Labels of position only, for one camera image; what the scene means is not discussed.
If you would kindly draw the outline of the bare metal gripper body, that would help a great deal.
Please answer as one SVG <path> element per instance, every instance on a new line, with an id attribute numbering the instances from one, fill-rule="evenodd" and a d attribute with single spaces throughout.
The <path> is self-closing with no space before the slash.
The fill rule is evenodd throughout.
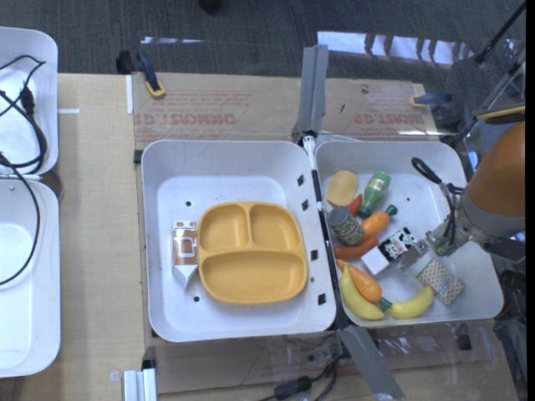
<path id="1" fill-rule="evenodd" d="M 450 256 L 473 236 L 474 226 L 466 219 L 448 216 L 438 227 L 425 234 L 425 240 L 437 256 Z"/>

